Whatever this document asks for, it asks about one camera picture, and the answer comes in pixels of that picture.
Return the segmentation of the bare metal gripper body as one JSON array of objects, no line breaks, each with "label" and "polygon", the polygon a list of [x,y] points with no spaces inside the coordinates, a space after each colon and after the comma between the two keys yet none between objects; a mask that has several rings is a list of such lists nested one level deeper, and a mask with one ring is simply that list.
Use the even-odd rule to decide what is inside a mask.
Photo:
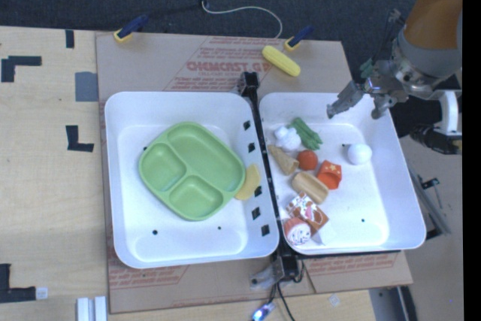
[{"label": "bare metal gripper body", "polygon": [[435,89],[440,80],[418,71],[407,59],[400,62],[369,59],[362,65],[362,78],[362,89],[366,93],[384,95],[396,102],[404,102],[410,96],[430,100],[440,95]]}]

